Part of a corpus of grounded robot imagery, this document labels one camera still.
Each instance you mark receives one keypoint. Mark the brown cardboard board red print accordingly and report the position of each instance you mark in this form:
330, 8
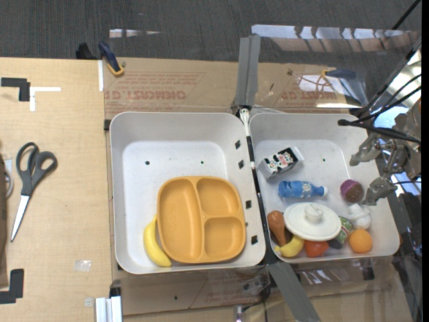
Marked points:
174, 96

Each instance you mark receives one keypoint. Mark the white printed carton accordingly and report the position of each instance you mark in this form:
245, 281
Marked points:
279, 163

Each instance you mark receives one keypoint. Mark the blue bottle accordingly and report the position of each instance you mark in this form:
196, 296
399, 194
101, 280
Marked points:
295, 189

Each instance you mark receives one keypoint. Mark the yellow banana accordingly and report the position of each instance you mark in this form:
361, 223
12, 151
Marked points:
152, 247
292, 248

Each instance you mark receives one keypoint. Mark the white snowman-shaped bottle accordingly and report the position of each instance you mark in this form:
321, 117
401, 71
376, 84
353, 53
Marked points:
360, 217

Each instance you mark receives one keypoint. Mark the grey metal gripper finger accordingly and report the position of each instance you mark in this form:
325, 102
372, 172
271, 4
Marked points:
378, 188
363, 151

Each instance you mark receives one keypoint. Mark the brown chicken drumstick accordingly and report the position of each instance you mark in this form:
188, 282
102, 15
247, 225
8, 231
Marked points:
276, 221

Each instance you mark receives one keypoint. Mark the white pot lid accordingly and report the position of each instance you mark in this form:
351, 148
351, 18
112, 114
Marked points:
311, 226

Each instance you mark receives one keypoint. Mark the orange divided plate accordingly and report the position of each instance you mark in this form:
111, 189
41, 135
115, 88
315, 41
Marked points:
181, 213

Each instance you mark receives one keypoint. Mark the white plastic tray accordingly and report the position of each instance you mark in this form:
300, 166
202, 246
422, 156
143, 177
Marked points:
328, 139
140, 193

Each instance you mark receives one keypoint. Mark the red pepper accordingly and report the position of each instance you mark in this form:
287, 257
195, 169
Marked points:
315, 249

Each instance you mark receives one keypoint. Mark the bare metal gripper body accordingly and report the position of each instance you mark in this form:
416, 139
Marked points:
407, 153

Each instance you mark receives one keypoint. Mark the purple and brown cupcake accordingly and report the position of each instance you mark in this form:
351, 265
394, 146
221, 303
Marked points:
352, 191

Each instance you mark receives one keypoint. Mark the orange ball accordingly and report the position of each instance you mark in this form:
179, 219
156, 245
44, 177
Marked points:
360, 241

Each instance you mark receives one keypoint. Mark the green can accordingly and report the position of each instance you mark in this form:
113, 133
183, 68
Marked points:
345, 230

